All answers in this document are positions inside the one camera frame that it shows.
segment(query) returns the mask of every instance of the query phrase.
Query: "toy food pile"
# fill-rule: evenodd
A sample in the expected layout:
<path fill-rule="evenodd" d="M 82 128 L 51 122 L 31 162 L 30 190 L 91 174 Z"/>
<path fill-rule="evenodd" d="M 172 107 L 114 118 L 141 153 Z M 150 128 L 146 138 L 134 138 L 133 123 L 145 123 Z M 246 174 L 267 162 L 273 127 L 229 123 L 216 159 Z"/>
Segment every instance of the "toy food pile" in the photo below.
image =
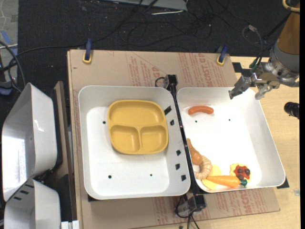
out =
<path fill-rule="evenodd" d="M 218 184 L 227 187 L 245 187 L 248 184 L 251 172 L 247 166 L 240 163 L 231 164 L 230 175 L 222 175 L 219 166 L 212 165 L 207 157 L 201 155 L 193 147 L 189 138 L 187 138 L 187 144 L 190 149 L 193 165 L 200 167 L 200 172 L 195 172 L 195 177 L 201 180 L 205 187 L 215 189 Z"/>

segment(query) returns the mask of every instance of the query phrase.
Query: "yellow plate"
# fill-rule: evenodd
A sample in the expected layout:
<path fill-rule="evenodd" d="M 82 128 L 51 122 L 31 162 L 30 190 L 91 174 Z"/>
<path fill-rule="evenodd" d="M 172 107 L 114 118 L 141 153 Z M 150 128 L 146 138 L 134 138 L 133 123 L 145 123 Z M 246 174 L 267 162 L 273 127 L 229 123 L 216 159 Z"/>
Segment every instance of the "yellow plate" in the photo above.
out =
<path fill-rule="evenodd" d="M 163 109 L 146 100 L 119 100 L 108 109 L 112 147 L 129 155 L 155 154 L 168 145 Z"/>

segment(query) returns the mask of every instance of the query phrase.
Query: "black backdrop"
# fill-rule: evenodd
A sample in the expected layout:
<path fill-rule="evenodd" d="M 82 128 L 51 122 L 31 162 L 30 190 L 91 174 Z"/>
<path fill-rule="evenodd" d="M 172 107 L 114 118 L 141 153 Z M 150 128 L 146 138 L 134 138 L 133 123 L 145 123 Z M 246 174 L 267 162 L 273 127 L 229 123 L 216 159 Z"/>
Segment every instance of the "black backdrop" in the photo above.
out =
<path fill-rule="evenodd" d="M 83 48 L 88 38 L 98 40 L 92 47 L 101 50 L 214 52 L 227 44 L 232 56 L 257 56 L 257 34 L 243 35 L 243 29 L 251 24 L 264 37 L 288 15 L 282 0 L 189 0 L 189 12 L 166 15 L 145 9 L 96 0 L 19 0 L 18 52 L 54 46 L 19 56 L 27 82 L 48 94 L 63 81 L 68 105 L 67 50 Z M 281 28 L 264 46 L 276 41 Z M 1 126 L 19 95 L 0 96 Z"/>

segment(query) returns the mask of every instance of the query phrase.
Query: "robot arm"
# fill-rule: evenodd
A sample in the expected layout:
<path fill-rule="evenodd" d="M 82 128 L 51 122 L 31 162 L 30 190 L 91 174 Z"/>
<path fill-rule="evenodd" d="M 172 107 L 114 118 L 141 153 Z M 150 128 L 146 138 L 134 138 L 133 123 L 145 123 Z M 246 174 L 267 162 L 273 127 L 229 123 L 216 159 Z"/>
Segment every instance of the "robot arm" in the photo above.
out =
<path fill-rule="evenodd" d="M 281 84 L 299 87 L 299 81 L 296 80 L 300 71 L 300 3 L 292 8 L 283 0 L 283 5 L 292 13 L 270 51 L 269 61 L 256 64 L 255 60 L 250 65 L 251 75 L 242 75 L 234 85 L 235 88 L 229 91 L 231 99 L 242 94 L 253 84 L 259 90 L 255 95 L 256 99 L 263 98 L 266 92 L 279 88 Z"/>

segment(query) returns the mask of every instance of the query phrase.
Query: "white container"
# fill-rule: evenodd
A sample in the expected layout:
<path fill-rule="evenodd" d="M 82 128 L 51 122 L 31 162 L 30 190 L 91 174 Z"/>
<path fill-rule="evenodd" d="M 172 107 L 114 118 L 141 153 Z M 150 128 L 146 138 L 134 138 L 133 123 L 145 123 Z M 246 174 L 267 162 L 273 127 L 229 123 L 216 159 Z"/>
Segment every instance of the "white container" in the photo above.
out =
<path fill-rule="evenodd" d="M 31 178 L 6 203 L 5 229 L 59 229 L 60 224 L 57 192 Z"/>
<path fill-rule="evenodd" d="M 126 155 L 113 149 L 107 111 L 113 102 L 125 99 L 153 101 L 163 110 L 171 107 L 165 116 L 169 135 L 166 149 L 147 155 Z M 169 91 L 157 87 L 86 86 L 79 93 L 79 111 L 84 185 L 91 197 L 178 196 L 189 190 L 185 149 Z"/>
<path fill-rule="evenodd" d="M 276 187 L 285 181 L 285 172 L 271 136 L 260 102 L 251 89 L 230 99 L 229 87 L 182 88 L 177 93 L 186 138 L 201 155 L 218 165 L 222 175 L 230 174 L 230 165 L 241 163 L 251 170 L 245 189 Z M 213 114 L 188 114 L 192 106 L 206 105 Z M 193 165 L 194 171 L 199 166 Z M 244 189 L 218 185 L 209 189 L 200 180 L 198 186 L 210 193 Z"/>
<path fill-rule="evenodd" d="M 4 200 L 8 201 L 30 177 L 53 168 L 56 159 L 53 101 L 28 83 L 2 129 Z"/>

